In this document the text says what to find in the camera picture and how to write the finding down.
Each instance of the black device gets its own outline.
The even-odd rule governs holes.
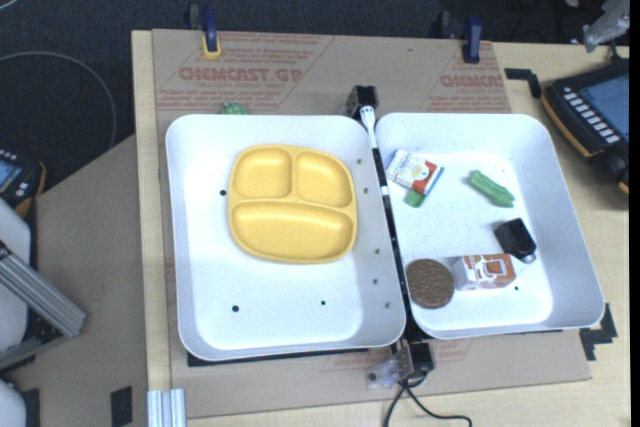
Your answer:
[[[558,79],[542,105],[574,148],[629,195],[629,59]]]
[[[25,152],[0,144],[0,197],[24,217],[34,197],[42,193],[44,165]]]

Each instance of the green toy vegetable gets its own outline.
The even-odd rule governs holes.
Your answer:
[[[493,203],[500,207],[513,208],[516,199],[505,187],[498,185],[480,171],[474,171],[469,177],[469,185],[482,192]]]
[[[230,103],[225,100],[220,114],[249,114],[249,111],[241,103]]]

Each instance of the green object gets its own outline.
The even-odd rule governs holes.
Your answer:
[[[480,171],[474,171],[469,177],[469,185],[479,190],[499,207],[513,208],[516,199],[505,187],[498,185]]]
[[[426,196],[424,194],[420,194],[413,189],[409,189],[409,192],[404,198],[404,202],[409,206],[418,208],[420,205],[422,205],[422,203],[424,203],[425,198]]]
[[[247,108],[241,103],[230,103],[225,100],[222,104],[223,107],[220,114],[249,114]]]

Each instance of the cardboard sheet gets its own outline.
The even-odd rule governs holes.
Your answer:
[[[173,387],[186,390],[189,418],[389,398],[367,388],[367,368],[388,349],[189,366],[177,330],[173,240],[164,137],[189,113],[223,101],[252,114],[335,114],[354,85],[375,85],[389,112],[509,112],[492,45],[466,64],[462,42],[324,35],[221,33],[222,55],[204,59],[193,31],[155,30],[154,76]],[[436,370],[418,394],[584,380],[589,367],[577,331],[429,342]]]

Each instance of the table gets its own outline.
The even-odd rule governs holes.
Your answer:
[[[141,198],[141,230],[145,280],[147,365],[151,389],[171,388],[166,336],[166,295],[161,260],[162,233],[157,181],[157,133],[154,115],[152,37],[134,32],[136,137]],[[542,84],[605,63],[607,50],[587,54],[568,45],[494,44],[501,68],[532,69]],[[576,158],[532,99],[526,83],[505,78],[514,112],[547,124],[559,153],[570,194],[598,272],[605,300],[618,330],[612,345],[599,346],[588,382],[545,387],[476,392],[465,396],[429,397],[437,412],[464,412],[477,425],[600,425],[630,423],[628,200],[612,186],[596,184],[591,171]],[[259,413],[190,421],[190,425],[377,425],[388,403],[370,402],[284,412]],[[402,403],[394,413],[398,423],[423,421],[417,407]]]

